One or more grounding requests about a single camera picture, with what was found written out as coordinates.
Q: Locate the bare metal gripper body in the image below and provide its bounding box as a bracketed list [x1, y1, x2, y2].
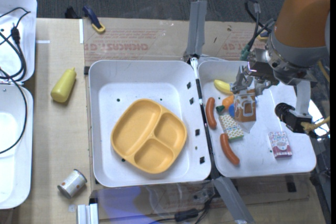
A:
[246, 48, 316, 87]

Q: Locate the brown and white carton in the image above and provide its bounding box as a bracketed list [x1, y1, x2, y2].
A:
[233, 89, 257, 123]

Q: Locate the yellow banana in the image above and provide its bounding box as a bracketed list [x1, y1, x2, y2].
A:
[213, 79, 235, 95]

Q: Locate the orange carrot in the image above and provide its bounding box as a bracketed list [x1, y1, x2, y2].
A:
[215, 94, 235, 114]

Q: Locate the orange sausage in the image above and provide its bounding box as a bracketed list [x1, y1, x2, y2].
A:
[205, 97, 218, 130]
[219, 133, 240, 166]

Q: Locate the white carton with fruit print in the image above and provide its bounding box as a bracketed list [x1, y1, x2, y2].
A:
[218, 114, 245, 143]

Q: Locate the pink and white carton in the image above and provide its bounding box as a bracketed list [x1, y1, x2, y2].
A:
[268, 131, 293, 159]

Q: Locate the white plastic tray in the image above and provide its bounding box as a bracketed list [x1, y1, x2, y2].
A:
[88, 60, 212, 188]
[0, 83, 34, 210]
[0, 0, 38, 85]
[197, 60, 317, 179]

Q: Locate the brown cardboard board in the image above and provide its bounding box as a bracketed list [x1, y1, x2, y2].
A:
[82, 17, 311, 219]

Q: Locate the orange divided plate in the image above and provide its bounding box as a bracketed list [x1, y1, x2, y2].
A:
[110, 98, 188, 175]

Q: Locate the yellow squeeze bottle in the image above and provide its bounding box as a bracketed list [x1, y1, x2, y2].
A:
[50, 67, 78, 104]

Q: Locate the white can with orange dots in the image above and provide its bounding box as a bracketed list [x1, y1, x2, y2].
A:
[57, 168, 88, 200]

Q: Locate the black cylinder on white bracket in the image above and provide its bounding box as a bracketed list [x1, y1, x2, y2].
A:
[274, 80, 313, 135]

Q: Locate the black block with thin wires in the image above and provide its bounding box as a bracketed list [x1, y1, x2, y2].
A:
[174, 208, 200, 222]

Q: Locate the black cable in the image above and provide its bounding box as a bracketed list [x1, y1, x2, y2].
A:
[0, 6, 32, 155]

